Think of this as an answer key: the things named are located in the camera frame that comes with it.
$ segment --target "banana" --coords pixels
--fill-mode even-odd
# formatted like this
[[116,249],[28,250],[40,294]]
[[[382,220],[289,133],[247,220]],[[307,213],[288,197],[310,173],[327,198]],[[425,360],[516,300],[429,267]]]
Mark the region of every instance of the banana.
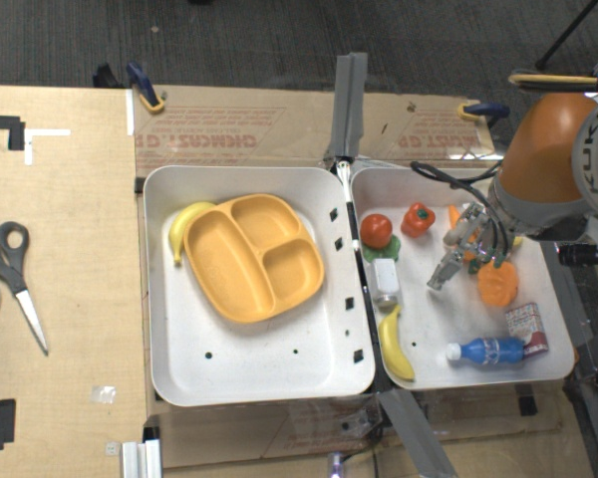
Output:
[[168,242],[172,250],[175,266],[181,265],[181,248],[183,247],[183,233],[188,222],[197,214],[214,207],[212,202],[195,202],[182,209],[175,217],[168,230]]
[[398,317],[401,311],[400,305],[386,315],[379,323],[379,341],[386,367],[396,376],[404,380],[414,380],[415,371],[410,361],[403,354],[399,344]]

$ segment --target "red tomato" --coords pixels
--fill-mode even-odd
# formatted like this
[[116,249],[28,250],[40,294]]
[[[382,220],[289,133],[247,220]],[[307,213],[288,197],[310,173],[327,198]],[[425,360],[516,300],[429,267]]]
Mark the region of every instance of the red tomato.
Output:
[[392,239],[392,222],[383,214],[370,214],[361,222],[360,237],[370,248],[385,248]]

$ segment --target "yellow plate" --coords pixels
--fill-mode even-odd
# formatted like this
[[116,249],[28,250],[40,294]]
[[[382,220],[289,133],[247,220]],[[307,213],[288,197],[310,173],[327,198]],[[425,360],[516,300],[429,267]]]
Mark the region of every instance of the yellow plate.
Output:
[[215,309],[238,323],[270,319],[300,305],[323,283],[312,237],[281,198],[253,194],[192,219],[184,249]]

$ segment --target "scissors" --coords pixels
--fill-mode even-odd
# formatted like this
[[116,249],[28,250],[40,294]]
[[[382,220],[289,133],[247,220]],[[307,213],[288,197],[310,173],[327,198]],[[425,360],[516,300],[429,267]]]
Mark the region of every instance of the scissors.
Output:
[[[9,244],[9,236],[12,232],[20,234],[22,237],[19,246],[14,247]],[[14,221],[7,221],[0,225],[0,279],[9,286],[12,294],[20,303],[20,308],[22,308],[31,331],[44,354],[48,355],[47,341],[42,333],[42,326],[23,276],[24,256],[28,247],[29,230],[25,226]]]

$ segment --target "blue water bottle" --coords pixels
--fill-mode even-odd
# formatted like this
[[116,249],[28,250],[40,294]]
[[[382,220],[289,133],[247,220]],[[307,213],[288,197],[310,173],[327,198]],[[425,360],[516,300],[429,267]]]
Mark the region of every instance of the blue water bottle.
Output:
[[450,361],[471,359],[478,364],[497,364],[498,362],[519,362],[523,358],[523,340],[474,339],[469,344],[448,344],[446,357]]

